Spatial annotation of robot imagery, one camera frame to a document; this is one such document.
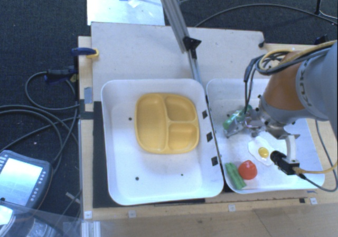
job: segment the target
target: screen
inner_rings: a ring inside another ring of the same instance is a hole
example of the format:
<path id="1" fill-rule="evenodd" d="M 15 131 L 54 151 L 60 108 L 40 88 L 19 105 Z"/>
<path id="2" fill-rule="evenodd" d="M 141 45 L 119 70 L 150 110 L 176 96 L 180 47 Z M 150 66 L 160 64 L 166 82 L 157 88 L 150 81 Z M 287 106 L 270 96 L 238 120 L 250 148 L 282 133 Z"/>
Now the screen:
<path id="1" fill-rule="evenodd" d="M 9 158 L 0 173 L 0 197 L 25 206 L 41 171 L 42 167 Z"/>

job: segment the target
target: yellow divided plate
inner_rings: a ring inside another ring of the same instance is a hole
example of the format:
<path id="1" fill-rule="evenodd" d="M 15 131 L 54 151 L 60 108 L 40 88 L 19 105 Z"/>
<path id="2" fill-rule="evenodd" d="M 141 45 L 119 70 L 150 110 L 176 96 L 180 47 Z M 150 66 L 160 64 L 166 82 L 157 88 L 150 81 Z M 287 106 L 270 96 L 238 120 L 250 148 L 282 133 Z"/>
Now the yellow divided plate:
<path id="1" fill-rule="evenodd" d="M 145 94 L 136 103 L 135 131 L 142 149 L 150 153 L 187 153 L 200 138 L 195 105 L 176 94 Z"/>

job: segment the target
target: black clamp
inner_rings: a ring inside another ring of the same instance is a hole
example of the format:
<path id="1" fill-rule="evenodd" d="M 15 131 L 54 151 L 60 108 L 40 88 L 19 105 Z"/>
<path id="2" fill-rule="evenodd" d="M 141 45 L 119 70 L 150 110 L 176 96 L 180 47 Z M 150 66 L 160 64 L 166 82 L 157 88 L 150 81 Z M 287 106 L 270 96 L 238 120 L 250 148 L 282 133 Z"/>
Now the black clamp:
<path id="1" fill-rule="evenodd" d="M 275 150 L 271 153 L 270 159 L 274 162 L 275 165 L 277 165 L 282 172 L 284 172 L 286 175 L 294 175 L 296 174 L 293 170 L 294 167 L 299 167 L 299 162 L 294 161 L 290 163 L 286 159 L 286 155 Z"/>
<path id="2" fill-rule="evenodd" d="M 200 45 L 200 43 L 202 43 L 202 41 L 185 36 L 183 38 L 183 43 L 185 49 L 191 51 L 191 57 L 196 60 L 197 59 L 196 48 Z"/>
<path id="3" fill-rule="evenodd" d="M 76 75 L 78 74 L 78 70 L 74 68 L 74 65 L 69 66 L 67 69 L 63 70 L 51 70 L 48 69 L 46 74 L 44 75 L 44 81 L 48 85 L 55 85 L 57 83 L 70 80 L 74 82 L 76 80 Z"/>
<path id="4" fill-rule="evenodd" d="M 325 42 L 328 42 L 327 34 L 324 34 L 323 36 L 317 37 L 315 42 L 314 42 L 314 45 L 323 44 Z"/>
<path id="5" fill-rule="evenodd" d="M 87 58 L 93 59 L 99 56 L 99 51 L 97 49 L 91 49 L 91 48 L 75 48 L 71 50 L 71 54 L 73 57 L 77 57 L 80 55 L 86 55 Z"/>

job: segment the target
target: clamp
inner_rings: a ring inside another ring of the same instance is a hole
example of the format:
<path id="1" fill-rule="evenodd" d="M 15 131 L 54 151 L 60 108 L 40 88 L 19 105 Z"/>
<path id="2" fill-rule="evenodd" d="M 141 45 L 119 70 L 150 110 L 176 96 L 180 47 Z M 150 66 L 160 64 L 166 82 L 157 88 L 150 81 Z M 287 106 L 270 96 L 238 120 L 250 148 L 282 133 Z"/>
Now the clamp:
<path id="1" fill-rule="evenodd" d="M 71 54 L 73 57 L 86 55 L 88 59 L 93 59 L 99 56 L 99 51 L 97 49 L 90 48 L 74 48 L 71 50 Z"/>
<path id="2" fill-rule="evenodd" d="M 78 69 L 75 69 L 74 66 L 69 66 L 67 69 L 63 70 L 52 70 L 48 69 L 44 75 L 44 81 L 48 85 L 55 85 L 57 83 L 70 80 L 75 82 L 77 79 Z"/>

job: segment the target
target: wooden board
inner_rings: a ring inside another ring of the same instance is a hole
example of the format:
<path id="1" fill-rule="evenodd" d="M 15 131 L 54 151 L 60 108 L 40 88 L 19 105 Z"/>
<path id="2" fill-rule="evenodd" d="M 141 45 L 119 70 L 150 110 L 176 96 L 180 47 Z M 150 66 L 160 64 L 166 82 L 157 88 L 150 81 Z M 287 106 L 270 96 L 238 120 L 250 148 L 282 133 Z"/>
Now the wooden board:
<path id="1" fill-rule="evenodd" d="M 79 46 L 91 47 L 91 38 L 90 37 L 80 37 L 79 38 Z M 298 46 L 298 45 L 274 45 L 274 44 L 266 44 L 265 49 L 267 51 L 276 49 L 276 48 L 285 48 L 292 47 L 294 49 L 303 49 L 309 46 Z M 91 59 L 87 59 L 85 56 L 80 56 L 79 58 L 79 74 L 80 74 L 80 98 L 84 98 L 84 88 L 92 87 L 92 72 L 91 72 Z M 92 104 L 86 105 L 86 111 L 92 111 Z M 314 138 L 315 145 L 318 150 L 318 155 L 323 163 L 323 167 L 327 168 L 328 163 L 325 162 L 325 155 L 320 147 L 319 139 L 316 137 L 316 131 L 314 127 L 314 122 L 308 121 L 311 133 Z M 82 206 L 83 213 L 85 218 L 93 219 L 93 220 L 110 220 L 110 219 L 126 219 L 129 217 L 129 211 L 135 211 L 137 217 L 144 217 L 147 219 L 146 221 L 154 221 L 156 224 L 155 217 L 171 217 L 180 215 L 180 218 L 185 221 L 187 224 L 195 223 L 195 220 L 191 220 L 191 215 L 196 217 L 204 216 L 208 214 L 212 217 L 219 217 L 220 214 L 223 216 L 228 215 L 229 205 L 235 205 L 237 211 L 247 211 L 249 214 L 244 214 L 243 220 L 247 220 L 248 217 L 251 217 L 252 210 L 255 209 L 270 209 L 270 208 L 285 208 L 287 206 L 294 206 L 295 210 L 297 208 L 303 208 L 304 203 L 299 202 L 299 198 L 305 198 L 305 205 L 310 207 L 310 197 L 316 198 L 318 204 L 325 203 L 338 203 L 338 197 L 336 193 L 326 193 L 320 190 L 316 191 L 287 191 L 287 192 L 269 192 L 255 195 L 239 195 L 239 194 L 231 194 L 224 195 L 221 194 L 218 197 L 208 199 L 205 204 L 194 204 L 194 205 L 146 205 L 146 206 L 135 206 L 135 207 L 118 207 L 118 208 L 92 208 L 92 154 L 93 154 L 93 138 L 92 138 L 92 129 L 93 124 L 91 120 L 82 120 L 81 121 L 81 183 L 82 183 Z M 321 124 L 321 130 L 323 133 L 323 138 L 327 144 L 329 152 L 335 160 L 337 157 L 336 145 L 337 142 L 332 133 L 331 127 L 329 123 Z M 334 179 L 332 174 L 326 175 L 326 181 L 324 186 L 333 186 Z M 171 219 L 164 220 L 171 224 Z M 215 220 L 213 223 L 220 228 L 223 228 L 223 220 Z M 121 223 L 121 227 L 125 227 L 128 225 L 129 220 L 123 220 Z M 137 232 L 138 225 L 133 225 L 133 230 Z M 254 226 L 257 229 L 257 236 L 265 236 L 260 235 L 260 227 Z"/>
<path id="2" fill-rule="evenodd" d="M 250 211 L 166 217 L 136 217 L 101 222 L 101 236 L 316 237 L 336 236 L 338 204 L 301 205 Z"/>

